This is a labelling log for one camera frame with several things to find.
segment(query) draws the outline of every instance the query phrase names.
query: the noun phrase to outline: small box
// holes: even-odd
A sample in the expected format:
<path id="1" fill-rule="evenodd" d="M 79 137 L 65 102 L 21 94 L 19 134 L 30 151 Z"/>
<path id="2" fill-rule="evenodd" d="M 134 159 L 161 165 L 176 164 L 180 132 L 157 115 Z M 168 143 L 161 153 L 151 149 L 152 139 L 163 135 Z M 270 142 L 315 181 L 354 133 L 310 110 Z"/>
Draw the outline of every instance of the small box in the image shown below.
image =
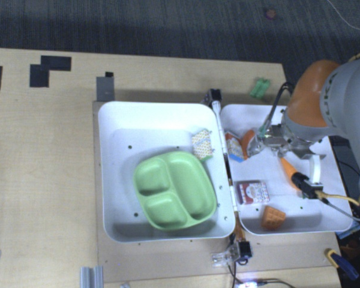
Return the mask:
<path id="1" fill-rule="evenodd" d="M 236 190 L 240 204 L 266 203 L 269 194 L 265 182 L 262 181 L 238 181 Z"/>
<path id="2" fill-rule="evenodd" d="M 192 137 L 193 154 L 200 161 L 205 161 L 213 156 L 211 137 L 209 131 L 204 129 Z"/>
<path id="3" fill-rule="evenodd" d="M 228 157 L 237 162 L 243 162 L 244 155 L 242 153 L 242 148 L 238 137 L 231 132 L 226 132 L 225 137 L 227 142 Z"/>

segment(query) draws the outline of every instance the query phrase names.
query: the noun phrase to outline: green plate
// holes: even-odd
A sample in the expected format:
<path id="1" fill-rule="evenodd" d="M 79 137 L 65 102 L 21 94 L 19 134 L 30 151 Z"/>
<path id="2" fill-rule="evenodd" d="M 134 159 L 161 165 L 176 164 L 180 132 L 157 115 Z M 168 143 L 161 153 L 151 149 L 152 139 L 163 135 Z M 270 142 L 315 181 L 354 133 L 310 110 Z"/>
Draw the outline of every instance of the green plate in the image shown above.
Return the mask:
<path id="1" fill-rule="evenodd" d="M 201 162 L 189 152 L 169 152 L 141 162 L 134 189 L 150 224 L 157 229 L 184 229 L 207 220 L 216 210 L 216 195 Z"/>

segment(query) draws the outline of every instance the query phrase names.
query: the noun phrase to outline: gray carpet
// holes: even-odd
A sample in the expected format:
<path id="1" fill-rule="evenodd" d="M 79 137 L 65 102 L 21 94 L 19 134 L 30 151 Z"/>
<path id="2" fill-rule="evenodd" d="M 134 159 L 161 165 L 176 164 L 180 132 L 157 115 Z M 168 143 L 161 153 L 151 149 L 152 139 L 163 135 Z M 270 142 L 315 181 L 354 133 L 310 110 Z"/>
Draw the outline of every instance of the gray carpet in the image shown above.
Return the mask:
<path id="1" fill-rule="evenodd" d="M 331 1 L 360 27 L 360 0 Z M 360 52 L 360 31 L 325 0 L 0 0 L 0 47 L 280 62 L 295 82 Z"/>

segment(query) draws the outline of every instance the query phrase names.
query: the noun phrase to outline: blue object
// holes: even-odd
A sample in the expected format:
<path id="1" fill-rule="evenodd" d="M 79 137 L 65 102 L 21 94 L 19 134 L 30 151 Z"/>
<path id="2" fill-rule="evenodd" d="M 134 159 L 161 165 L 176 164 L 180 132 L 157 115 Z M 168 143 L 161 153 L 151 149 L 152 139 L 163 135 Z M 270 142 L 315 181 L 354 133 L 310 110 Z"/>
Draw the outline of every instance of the blue object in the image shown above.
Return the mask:
<path id="1" fill-rule="evenodd" d="M 229 154 L 228 157 L 231 158 L 232 160 L 237 161 L 237 162 L 243 162 L 244 161 L 243 158 L 240 158 L 239 156 L 236 156 L 235 154 Z"/>
<path id="2" fill-rule="evenodd" d="M 336 232 L 336 235 L 340 240 L 344 239 L 345 237 L 350 236 L 351 234 L 357 232 L 360 230 L 360 224 L 356 222 L 355 220 L 352 221 L 351 227 L 346 230 L 345 232 Z"/>
<path id="3" fill-rule="evenodd" d="M 341 268 L 348 275 L 350 280 L 355 281 L 358 279 L 358 272 L 348 260 L 335 253 L 332 253 L 331 257 L 335 261 L 335 263 L 338 264 L 339 268 Z"/>

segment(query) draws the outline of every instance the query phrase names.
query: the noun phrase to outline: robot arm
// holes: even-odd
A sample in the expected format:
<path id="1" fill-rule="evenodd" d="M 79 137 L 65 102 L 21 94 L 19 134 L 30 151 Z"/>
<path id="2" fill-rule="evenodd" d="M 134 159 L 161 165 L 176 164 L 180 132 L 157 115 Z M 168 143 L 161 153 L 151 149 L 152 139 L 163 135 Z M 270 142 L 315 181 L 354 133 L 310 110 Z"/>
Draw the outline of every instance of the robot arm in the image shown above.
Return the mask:
<path id="1" fill-rule="evenodd" d="M 341 66 L 332 61 L 312 64 L 297 83 L 281 125 L 268 126 L 245 148 L 249 157 L 270 146 L 278 148 L 280 157 L 293 151 L 309 159 L 312 144 L 337 135 L 349 140 L 360 168 L 360 59 Z"/>

